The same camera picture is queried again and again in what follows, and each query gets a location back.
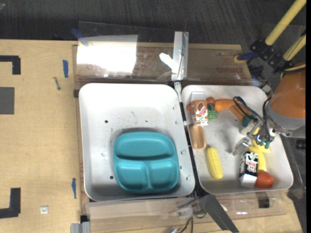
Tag black and white cow carton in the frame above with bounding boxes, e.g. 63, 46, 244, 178
239, 151, 259, 189

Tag red tomato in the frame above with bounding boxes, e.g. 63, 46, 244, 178
254, 170, 276, 189

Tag yellow banana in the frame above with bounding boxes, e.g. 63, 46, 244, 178
247, 139, 271, 175

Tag orange carrot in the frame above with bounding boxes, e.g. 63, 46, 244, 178
206, 96, 237, 112

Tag white plastic tray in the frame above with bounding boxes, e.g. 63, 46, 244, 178
78, 83, 196, 202
181, 84, 294, 196

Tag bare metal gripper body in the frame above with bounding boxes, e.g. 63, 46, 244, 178
245, 123, 277, 149

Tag tan bread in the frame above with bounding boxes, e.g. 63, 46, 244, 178
189, 125, 207, 151

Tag yellow corn cob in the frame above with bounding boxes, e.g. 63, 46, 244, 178
206, 146, 224, 180

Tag orange and white carton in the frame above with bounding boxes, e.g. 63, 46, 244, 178
190, 91, 209, 127

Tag teal divided plate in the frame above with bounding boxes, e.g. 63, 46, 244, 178
112, 131, 181, 195

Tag yellow padded pole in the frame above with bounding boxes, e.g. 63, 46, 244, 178
282, 33, 307, 62
264, 0, 307, 46

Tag green grapes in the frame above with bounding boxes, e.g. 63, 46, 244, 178
207, 104, 219, 121

